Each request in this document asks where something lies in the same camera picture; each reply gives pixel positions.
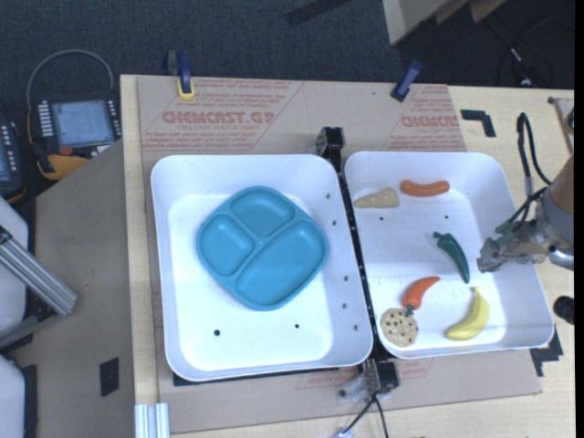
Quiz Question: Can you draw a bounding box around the orange chili pepper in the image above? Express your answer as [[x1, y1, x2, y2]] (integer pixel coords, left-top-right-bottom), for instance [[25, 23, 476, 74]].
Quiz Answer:
[[401, 275, 443, 317]]

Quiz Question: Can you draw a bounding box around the white plastic tray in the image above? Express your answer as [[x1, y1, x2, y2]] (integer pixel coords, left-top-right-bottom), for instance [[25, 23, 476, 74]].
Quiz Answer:
[[150, 153, 375, 383], [342, 150, 556, 361]]

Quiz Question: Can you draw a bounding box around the yellow banana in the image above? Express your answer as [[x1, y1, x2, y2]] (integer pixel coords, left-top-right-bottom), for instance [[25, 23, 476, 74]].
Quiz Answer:
[[444, 286, 492, 342]]

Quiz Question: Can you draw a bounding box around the black block with thin wires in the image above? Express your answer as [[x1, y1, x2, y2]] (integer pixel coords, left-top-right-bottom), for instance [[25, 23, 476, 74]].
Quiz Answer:
[[363, 360, 402, 394], [313, 125, 346, 160]]

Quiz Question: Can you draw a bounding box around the orange sausage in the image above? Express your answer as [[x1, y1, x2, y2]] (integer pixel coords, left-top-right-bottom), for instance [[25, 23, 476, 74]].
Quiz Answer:
[[399, 179, 452, 198]]

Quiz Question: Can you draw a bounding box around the green chili pepper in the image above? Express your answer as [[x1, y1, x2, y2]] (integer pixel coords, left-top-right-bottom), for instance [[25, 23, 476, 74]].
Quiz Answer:
[[432, 230, 472, 286]]

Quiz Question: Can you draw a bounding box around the thin black and white rod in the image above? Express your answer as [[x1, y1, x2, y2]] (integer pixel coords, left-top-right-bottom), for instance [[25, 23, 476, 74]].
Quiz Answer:
[[328, 151, 382, 362]]

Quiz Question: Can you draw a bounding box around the blue divided plate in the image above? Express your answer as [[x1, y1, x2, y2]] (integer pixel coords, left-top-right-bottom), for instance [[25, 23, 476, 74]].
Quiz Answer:
[[195, 184, 331, 312]]

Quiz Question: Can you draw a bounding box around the beige chocolate chip biscuit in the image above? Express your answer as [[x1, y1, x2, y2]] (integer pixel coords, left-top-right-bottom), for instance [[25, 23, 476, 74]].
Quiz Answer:
[[379, 307, 420, 349]]

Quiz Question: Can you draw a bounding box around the brown cardboard board red print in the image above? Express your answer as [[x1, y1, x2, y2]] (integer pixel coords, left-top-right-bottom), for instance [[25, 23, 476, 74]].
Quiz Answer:
[[136, 76, 545, 422]]

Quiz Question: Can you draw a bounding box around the black cylinder on white bracket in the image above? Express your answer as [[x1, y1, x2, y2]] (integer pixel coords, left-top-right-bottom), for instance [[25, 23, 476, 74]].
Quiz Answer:
[[552, 295, 575, 326]]

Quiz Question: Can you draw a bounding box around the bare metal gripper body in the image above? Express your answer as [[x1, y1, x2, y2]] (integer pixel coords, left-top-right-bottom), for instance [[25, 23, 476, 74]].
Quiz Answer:
[[497, 222, 575, 271]]

